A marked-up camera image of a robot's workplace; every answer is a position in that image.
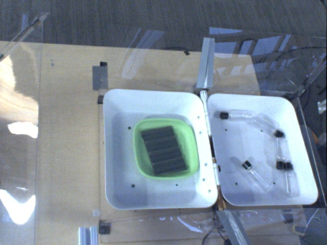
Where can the green square bowl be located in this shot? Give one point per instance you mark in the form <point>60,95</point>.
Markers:
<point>192,147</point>

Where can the white plastic tray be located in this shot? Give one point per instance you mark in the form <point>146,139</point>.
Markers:
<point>255,152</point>
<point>120,142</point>

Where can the black ribbed rectangular block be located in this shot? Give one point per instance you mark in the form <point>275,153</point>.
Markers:
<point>164,150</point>

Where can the clear bottle with black cap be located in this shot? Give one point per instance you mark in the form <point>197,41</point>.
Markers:
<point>281,152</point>
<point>291,182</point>
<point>268,124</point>
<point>256,177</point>
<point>236,114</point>

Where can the black and white thin rod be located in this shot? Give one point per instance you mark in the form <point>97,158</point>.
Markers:
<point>207,119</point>

